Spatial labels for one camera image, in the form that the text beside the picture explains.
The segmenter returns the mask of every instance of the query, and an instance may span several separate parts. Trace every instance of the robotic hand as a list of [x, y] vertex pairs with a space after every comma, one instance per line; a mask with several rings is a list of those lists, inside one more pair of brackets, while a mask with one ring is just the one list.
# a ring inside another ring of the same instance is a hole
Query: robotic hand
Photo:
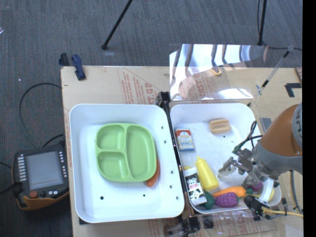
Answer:
[[229, 175], [238, 168], [239, 174], [248, 173], [242, 183], [247, 188], [267, 179], [278, 185], [280, 174], [289, 170], [303, 175], [302, 102], [278, 115], [252, 151], [241, 150], [247, 139], [233, 150], [238, 160], [230, 157], [218, 171], [218, 177]]

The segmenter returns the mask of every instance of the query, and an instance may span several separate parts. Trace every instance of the yellow cable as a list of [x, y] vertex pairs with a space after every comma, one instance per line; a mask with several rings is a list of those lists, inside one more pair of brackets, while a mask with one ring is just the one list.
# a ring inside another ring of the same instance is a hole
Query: yellow cable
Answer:
[[301, 218], [304, 217], [303, 214], [295, 213], [295, 212], [275, 211], [275, 210], [270, 210], [270, 209], [265, 208], [265, 207], [263, 207], [262, 210], [264, 213], [286, 214], [286, 215], [299, 216]]

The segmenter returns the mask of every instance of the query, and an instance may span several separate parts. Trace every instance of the tripod leg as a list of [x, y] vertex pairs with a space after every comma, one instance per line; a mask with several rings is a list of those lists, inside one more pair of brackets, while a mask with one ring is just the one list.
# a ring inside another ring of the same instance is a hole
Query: tripod leg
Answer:
[[106, 50], [106, 49], [107, 49], [108, 43], [109, 43], [109, 41], [110, 41], [112, 35], [114, 34], [115, 30], [116, 30], [117, 27], [119, 26], [119, 23], [121, 22], [123, 16], [125, 15], [127, 9], [129, 8], [130, 4], [132, 3], [132, 1], [133, 1], [133, 0], [128, 0], [128, 2], [127, 2], [127, 4], [126, 4], [126, 6], [125, 6], [123, 12], [122, 12], [121, 15], [119, 16], [119, 18], [118, 18], [117, 22], [115, 23], [115, 25], [114, 25], [112, 31], [110, 32], [110, 35], [108, 36], [108, 38], [107, 38], [107, 40], [105, 41], [105, 43], [102, 45], [102, 49], [103, 49], [103, 50]]
[[261, 27], [260, 27], [260, 33], [259, 33], [259, 42], [258, 45], [262, 45], [262, 35], [263, 35], [263, 26], [265, 24], [265, 15], [266, 15], [266, 7], [267, 7], [267, 0], [263, 1], [263, 9], [262, 9], [262, 18], [261, 18]]

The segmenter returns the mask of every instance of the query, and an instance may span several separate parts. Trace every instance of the blue clamp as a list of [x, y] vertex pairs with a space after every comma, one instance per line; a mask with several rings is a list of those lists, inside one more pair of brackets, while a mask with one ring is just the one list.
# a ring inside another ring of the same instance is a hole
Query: blue clamp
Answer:
[[74, 54], [71, 57], [71, 60], [73, 61], [73, 65], [76, 67], [75, 73], [76, 73], [78, 80], [85, 79], [85, 74], [83, 72], [81, 58], [79, 57], [79, 55]]

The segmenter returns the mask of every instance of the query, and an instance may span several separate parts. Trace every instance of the green vegetable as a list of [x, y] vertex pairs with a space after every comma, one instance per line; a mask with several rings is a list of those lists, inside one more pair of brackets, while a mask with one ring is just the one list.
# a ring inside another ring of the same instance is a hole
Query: green vegetable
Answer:
[[215, 204], [215, 198], [213, 197], [213, 195], [210, 192], [204, 191], [204, 193], [205, 193], [205, 197], [206, 197], [207, 202], [203, 203], [201, 205], [203, 205], [206, 209], [209, 210]]

